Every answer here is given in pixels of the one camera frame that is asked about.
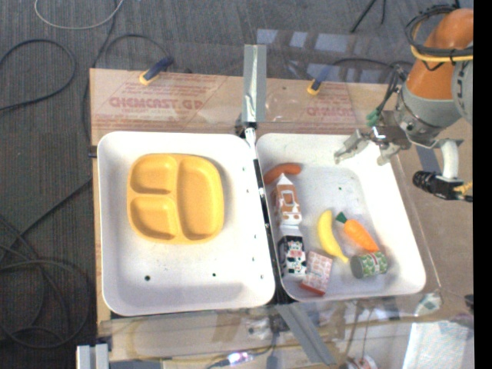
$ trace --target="table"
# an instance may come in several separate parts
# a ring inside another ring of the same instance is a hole
[[[161,73],[160,82],[152,92],[149,88],[138,87],[135,79],[139,74],[137,71],[91,70],[92,145],[96,146],[103,135],[116,130],[234,132],[234,124],[241,113],[243,91],[241,77]],[[386,92],[386,85],[327,82],[323,84],[320,94],[313,98],[306,92],[307,86],[309,81],[267,79],[267,119],[265,123],[259,124],[258,134],[295,131],[349,135],[355,128],[364,127],[365,115],[379,104]],[[394,105],[395,101],[394,96],[388,104]],[[452,127],[450,131],[451,134],[467,132],[466,127],[461,125]],[[464,150],[465,156],[470,156],[467,153],[469,148]],[[391,313],[391,306],[396,304],[401,317],[405,317],[405,314],[412,317],[423,294],[440,289],[440,279],[425,238],[429,235],[426,226],[432,225],[431,219],[434,216],[419,209],[420,206],[425,209],[425,204],[429,200],[433,203],[436,201],[435,198],[429,198],[429,194],[422,195],[411,190],[409,184],[411,179],[408,174],[413,174],[420,169],[419,164],[420,160],[414,149],[406,151],[403,157],[392,160],[427,271],[427,284],[422,294],[398,298],[396,301],[378,301],[379,305],[387,306],[389,309],[387,313]],[[465,171],[464,177],[466,175],[470,175],[470,169]],[[147,343],[143,351],[152,351],[149,355],[161,357],[208,354],[239,348],[262,349],[268,346],[268,341],[260,338],[252,340],[244,330],[247,329],[247,325],[250,328],[260,327],[265,318],[271,318],[274,310],[271,307],[260,307],[247,313],[198,312],[112,320],[111,312],[101,296],[100,214],[96,160],[93,164],[93,176],[98,323],[102,334],[120,334],[124,335],[121,336],[122,340],[132,340],[130,344],[125,345],[125,348],[113,351],[115,358],[142,358],[143,345],[135,335],[143,334]],[[318,315],[322,313],[327,318],[323,331],[328,343],[334,337],[341,336],[343,339],[343,335],[335,328],[342,321],[341,313],[344,309],[347,309],[346,304],[341,303],[316,307],[314,310]],[[350,313],[350,316],[354,318],[355,312]],[[383,317],[384,314],[381,312],[380,321],[391,320],[390,314],[387,314],[386,318]],[[161,330],[164,328],[168,345],[149,344],[149,341],[161,336]],[[200,343],[193,344],[193,348],[190,349],[189,338],[196,335],[197,329],[200,329],[204,337]],[[294,344],[295,337],[287,336],[281,343],[284,346]]]

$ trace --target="green can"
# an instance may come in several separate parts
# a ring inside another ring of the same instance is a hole
[[[353,256],[351,258],[351,270],[357,279],[384,274],[387,271],[387,258],[380,251]]]

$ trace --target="wire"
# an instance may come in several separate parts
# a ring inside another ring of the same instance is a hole
[[[47,25],[50,25],[54,28],[63,28],[65,30],[89,30],[91,28],[97,28],[99,26],[102,26],[104,23],[107,23],[109,22],[115,15],[116,13],[119,11],[119,9],[121,8],[121,5],[123,4],[123,1],[124,0],[120,0],[120,2],[116,5],[116,8],[115,10],[102,22],[99,22],[99,23],[96,23],[94,25],[89,25],[89,26],[82,26],[82,27],[71,27],[71,26],[62,26],[62,25],[56,25],[55,23],[52,23],[50,21],[48,21],[47,19],[45,19],[41,13],[39,12],[38,10],[38,2],[39,0],[35,0],[35,3],[34,3],[34,10],[36,12],[36,15],[44,22],[46,23]]]
[[[267,352],[271,351],[271,353],[274,352],[274,349],[277,345],[277,338],[278,338],[278,333],[274,333],[273,337],[271,339],[270,346],[266,347],[264,350],[253,352],[253,351],[242,351],[238,353],[232,353],[229,354],[227,358],[216,361],[209,366],[207,366],[207,369],[212,369],[213,367],[225,367],[225,366],[232,366],[235,364],[240,364],[241,362],[248,362],[252,361],[256,357],[259,357],[261,355],[266,354]],[[236,357],[236,361],[231,361],[231,356]]]
[[[433,5],[411,19],[405,26],[405,35],[411,46],[412,54],[424,62],[462,62],[473,60],[473,45],[464,49],[432,48],[415,41],[421,24],[435,15],[446,15],[457,9],[453,5]]]
[[[47,212],[45,212],[41,217],[37,218],[34,222],[32,222],[27,228],[25,228],[23,231],[19,231],[17,228],[15,228],[12,224],[10,224],[8,221],[5,220],[5,218],[0,214],[0,224],[3,225],[5,230],[9,233],[12,234],[15,237],[15,240],[11,242],[10,245],[4,245],[0,244],[0,249],[2,249],[6,253],[13,254],[17,257],[20,257],[22,261],[10,263],[7,265],[3,265],[0,267],[0,273],[6,273],[6,272],[13,272],[17,271],[19,269],[23,269],[26,267],[31,267],[34,266],[36,269],[39,269],[41,274],[44,276],[45,280],[47,281],[47,284],[52,288],[52,290],[55,293],[56,299],[59,301],[61,305],[61,311],[63,314],[63,317],[66,320],[67,328],[70,330],[71,328],[71,320],[70,320],[70,315],[69,315],[69,310],[68,306],[65,303],[65,300],[63,299],[62,293],[60,291],[60,288],[56,285],[56,283],[52,280],[50,277],[49,273],[44,269],[45,266],[50,266],[50,267],[56,267],[59,268],[63,271],[68,272],[72,276],[79,275],[81,279],[84,281],[85,285],[85,296],[87,297],[88,303],[85,305],[85,312],[83,314],[82,320],[80,324],[71,332],[67,337],[62,337],[58,332],[53,331],[47,327],[43,327],[40,325],[36,325],[35,322],[40,318],[42,314],[42,308],[43,304],[45,303],[45,292],[47,291],[45,286],[42,284],[42,297],[40,299],[40,305],[35,311],[35,317],[33,320],[28,321],[27,325],[22,326],[15,331],[10,331],[7,329],[7,327],[0,322],[0,330],[12,341],[15,343],[18,343],[24,347],[32,348],[32,349],[52,349],[52,348],[57,348],[61,347],[65,344],[67,344],[69,341],[73,340],[83,329],[85,326],[87,320],[88,320],[88,315],[90,312],[90,302],[91,302],[91,288],[90,288],[90,282],[84,272],[82,272],[80,269],[75,267],[73,264],[68,264],[66,262],[61,262],[61,261],[53,261],[53,260],[48,260],[48,259],[42,259],[38,258],[38,255],[36,254],[35,250],[32,248],[32,246],[24,239],[23,235],[31,230],[34,226],[36,226],[39,222],[41,222],[43,219],[45,219],[49,214],[54,212],[56,209],[58,209],[60,206],[62,206],[66,201],[69,199],[73,198],[77,193],[79,193],[83,188],[85,188],[89,183],[91,182],[91,178],[88,179],[86,182],[81,184],[79,187],[77,187],[69,196],[63,198],[62,200],[58,201],[55,205],[53,205]],[[29,256],[22,254],[20,251],[12,249],[13,245],[15,242],[21,242],[31,253],[33,258],[30,258]],[[0,257],[0,263],[5,259],[5,256]],[[32,332],[42,332],[44,334],[50,334],[52,337],[56,339],[55,343],[51,344],[33,344],[30,342],[27,342],[22,339],[22,335],[24,334],[29,334]]]
[[[369,329],[369,320],[371,319],[372,312],[374,311],[374,307],[371,307],[369,310],[369,314],[367,315],[366,319],[366,329],[364,331],[364,341],[362,343],[362,357],[366,354],[366,340],[367,340],[367,331]]]
[[[67,88],[68,85],[70,85],[70,83],[74,79],[74,77],[75,77],[75,71],[76,71],[76,67],[77,67],[77,64],[76,64],[76,61],[75,61],[75,56],[64,45],[60,44],[59,42],[56,42],[56,41],[47,39],[47,38],[33,38],[31,40],[26,40],[26,41],[23,41],[23,42],[19,42],[18,44],[14,45],[13,47],[11,47],[0,58],[0,67],[2,66],[2,64],[4,63],[4,61],[6,60],[6,58],[12,52],[14,52],[15,50],[21,48],[24,45],[33,44],[35,42],[45,42],[45,43],[48,43],[48,44],[53,44],[53,45],[57,46],[58,48],[60,48],[69,57],[69,59],[70,59],[70,63],[71,63],[70,75],[67,77],[67,79],[65,80],[65,82],[59,88],[55,89],[54,91],[51,91],[50,93],[48,93],[46,95],[39,96],[37,98],[33,98],[31,100],[24,100],[24,101],[16,102],[14,104],[4,105],[4,106],[0,107],[0,111],[5,111],[7,109],[13,109],[13,108],[21,107],[21,106],[26,106],[26,105],[29,105],[29,104],[34,104],[34,103],[43,101],[46,98],[50,98],[50,97],[58,94],[59,92],[63,91],[65,88]]]
[[[354,340],[354,335],[355,335],[355,329],[357,328],[357,324],[359,322],[359,317],[361,316],[362,312],[364,311],[364,308],[361,307],[360,305],[356,304],[355,305],[355,315],[354,315],[354,323],[352,324],[351,332],[348,337],[347,341],[347,346],[345,348],[345,352],[343,355],[343,359],[346,361],[348,357],[348,352],[351,349],[352,341]]]
[[[407,72],[401,67],[402,65],[412,65],[408,61],[394,61],[392,63],[386,63],[384,61],[378,61],[370,58],[341,58],[331,65],[339,65],[345,62],[367,62],[373,64],[383,65],[385,67],[391,68],[391,74],[389,79],[389,84],[386,90],[386,94],[384,95],[383,101],[371,112],[367,115],[366,125],[371,127],[374,126],[379,119],[381,112],[384,109],[387,101],[391,98],[393,93],[398,91],[398,84],[400,81],[405,81],[407,79]],[[311,84],[311,88],[314,91],[317,91],[321,86],[321,83],[326,80],[328,73],[330,71],[330,66],[325,66],[320,74],[313,80]]]
[[[159,44],[157,41],[153,40],[152,38],[148,37],[147,35],[141,35],[141,34],[136,34],[136,33],[124,33],[123,35],[119,35],[118,37],[114,38],[113,40],[111,40],[111,42],[108,42],[109,41],[109,38],[111,36],[111,31],[112,31],[112,26],[111,26],[111,29],[110,29],[110,32],[108,33],[108,37],[106,38],[105,40],[105,43],[103,44],[103,46],[101,47],[101,49],[99,50],[99,53],[98,55],[96,56],[95,60],[94,60],[94,63],[92,63],[92,68],[95,68],[95,66],[97,65],[99,59],[101,58],[101,56],[104,56],[104,59],[105,59],[105,65],[107,66],[107,62],[106,62],[106,57],[108,55],[108,51],[111,49],[111,47],[116,44],[117,42],[121,41],[123,38],[142,38],[150,43],[152,43],[153,45],[156,45],[160,50],[161,52],[164,54],[164,55],[168,55],[168,53],[166,52],[165,48]],[[82,97],[82,114],[81,114],[81,118],[82,118],[82,124],[83,124],[83,127],[84,127],[84,133],[85,133],[85,137],[87,138],[87,140],[90,142],[91,140],[91,133],[90,133],[90,127],[89,127],[89,116],[88,116],[88,108],[86,108],[86,100],[87,100],[87,97],[88,97],[88,89],[89,89],[89,80],[85,86],[85,91],[84,91],[84,95]]]

